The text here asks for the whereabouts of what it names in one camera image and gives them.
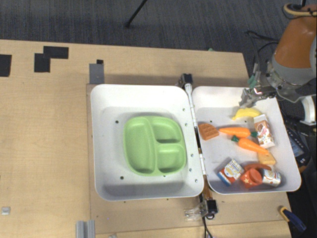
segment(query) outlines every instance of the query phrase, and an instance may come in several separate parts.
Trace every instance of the toy carrot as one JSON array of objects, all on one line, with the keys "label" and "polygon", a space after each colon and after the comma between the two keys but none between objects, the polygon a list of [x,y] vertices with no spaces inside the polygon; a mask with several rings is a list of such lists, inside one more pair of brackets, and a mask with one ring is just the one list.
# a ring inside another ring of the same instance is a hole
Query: toy carrot
[{"label": "toy carrot", "polygon": [[269,151],[266,150],[265,148],[259,146],[258,144],[256,144],[255,142],[247,139],[247,138],[237,138],[236,136],[233,136],[232,141],[238,142],[238,145],[243,148],[243,149],[247,149],[250,151],[254,151],[257,153],[261,153],[261,154],[268,154]]},{"label": "toy carrot", "polygon": [[219,129],[220,132],[229,134],[229,135],[235,135],[238,138],[241,137],[248,137],[248,136],[252,136],[252,137],[257,137],[258,133],[255,132],[250,132],[250,130],[248,128],[244,128],[244,127],[227,127],[227,128],[220,128]]}]

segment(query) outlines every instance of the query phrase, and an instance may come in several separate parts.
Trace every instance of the orange carrot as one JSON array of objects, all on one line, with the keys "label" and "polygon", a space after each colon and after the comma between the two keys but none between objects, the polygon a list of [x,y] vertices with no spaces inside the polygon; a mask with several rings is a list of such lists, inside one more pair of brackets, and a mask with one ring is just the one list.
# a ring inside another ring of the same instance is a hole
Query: orange carrot
[{"label": "orange carrot", "polygon": [[236,137],[248,137],[251,135],[251,132],[248,128],[244,127],[227,127],[227,128],[220,128],[220,132],[229,134],[229,135],[235,135]]},{"label": "orange carrot", "polygon": [[250,151],[257,152],[257,153],[261,153],[261,154],[269,153],[268,150],[266,150],[265,148],[259,146],[258,144],[256,144],[255,142],[253,142],[247,138],[240,138],[238,145],[243,149],[247,149]]}]

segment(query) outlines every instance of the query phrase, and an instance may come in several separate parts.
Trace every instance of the black tape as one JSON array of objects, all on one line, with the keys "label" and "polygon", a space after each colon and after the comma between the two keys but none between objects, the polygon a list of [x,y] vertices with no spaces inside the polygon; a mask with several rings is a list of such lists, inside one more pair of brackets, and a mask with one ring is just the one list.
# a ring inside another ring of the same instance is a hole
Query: black tape
[{"label": "black tape", "polygon": [[68,59],[68,47],[44,46],[44,58]]},{"label": "black tape", "polygon": [[51,60],[45,58],[44,54],[34,54],[34,72],[50,72]]},{"label": "black tape", "polygon": [[0,77],[9,77],[12,55],[0,55]]}]

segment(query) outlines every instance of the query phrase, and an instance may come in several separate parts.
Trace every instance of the yellow cable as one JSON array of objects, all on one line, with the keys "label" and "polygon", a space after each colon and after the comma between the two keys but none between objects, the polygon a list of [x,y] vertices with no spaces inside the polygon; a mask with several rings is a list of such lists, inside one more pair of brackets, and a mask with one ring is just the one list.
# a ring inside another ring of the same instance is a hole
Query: yellow cable
[{"label": "yellow cable", "polygon": [[300,10],[292,10],[289,8],[291,4],[287,3],[286,5],[284,5],[283,9],[284,11],[286,11],[288,14],[294,15],[294,16],[317,16],[317,11],[313,11],[311,14],[308,11],[300,11]]}]

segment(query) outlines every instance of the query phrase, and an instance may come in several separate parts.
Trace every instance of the brown toy waffle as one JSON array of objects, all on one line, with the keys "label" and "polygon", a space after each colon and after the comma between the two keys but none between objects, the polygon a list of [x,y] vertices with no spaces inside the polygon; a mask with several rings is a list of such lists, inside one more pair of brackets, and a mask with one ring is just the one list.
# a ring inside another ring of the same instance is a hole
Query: brown toy waffle
[{"label": "brown toy waffle", "polygon": [[219,135],[218,130],[209,123],[202,123],[198,125],[198,129],[203,140],[208,140]]}]

